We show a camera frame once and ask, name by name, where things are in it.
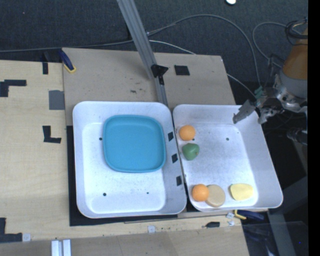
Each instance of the robotic hand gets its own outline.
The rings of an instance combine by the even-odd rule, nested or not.
[[[256,101],[247,100],[233,116],[233,123],[246,118],[256,109],[259,112],[259,124],[285,110],[305,113],[308,119],[308,28],[302,34],[294,33],[292,30],[301,24],[292,22],[286,28],[287,35],[297,40],[283,67],[276,74],[273,86],[260,86],[254,92]],[[308,145],[308,129],[291,128],[287,137]]]

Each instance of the green fruit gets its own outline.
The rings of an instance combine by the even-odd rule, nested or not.
[[[182,147],[182,153],[187,160],[193,160],[199,155],[200,147],[195,143],[188,143]]]

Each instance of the white tray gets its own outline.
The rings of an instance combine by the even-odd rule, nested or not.
[[[162,125],[166,161],[161,169],[126,173],[112,170],[107,165],[103,152],[103,125],[106,119],[116,115],[146,116]],[[83,101],[73,109],[73,132],[76,203],[84,216],[171,215],[185,208],[187,197],[175,130],[171,112],[165,105]]]
[[[282,190],[276,175],[265,137],[258,124],[256,112],[233,123],[238,105],[182,104],[173,110],[177,144],[192,205],[202,212],[229,211],[235,209],[276,208],[283,201]],[[184,125],[195,127],[194,141],[179,138]],[[200,147],[194,160],[186,160],[182,147],[186,143]],[[231,197],[231,184],[246,183],[254,188],[252,198],[236,201]],[[219,185],[225,192],[225,203],[211,207],[192,198],[196,184]]]

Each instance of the blue plate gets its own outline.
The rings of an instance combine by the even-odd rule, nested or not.
[[[107,164],[126,173],[154,172],[166,161],[161,124],[142,115],[114,115],[103,126],[103,152]]]

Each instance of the orange ball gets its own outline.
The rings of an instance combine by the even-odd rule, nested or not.
[[[196,129],[192,125],[182,126],[179,130],[179,136],[184,141],[191,141],[196,136]]]
[[[198,202],[206,201],[209,197],[209,189],[206,185],[198,184],[192,189],[192,198]]]

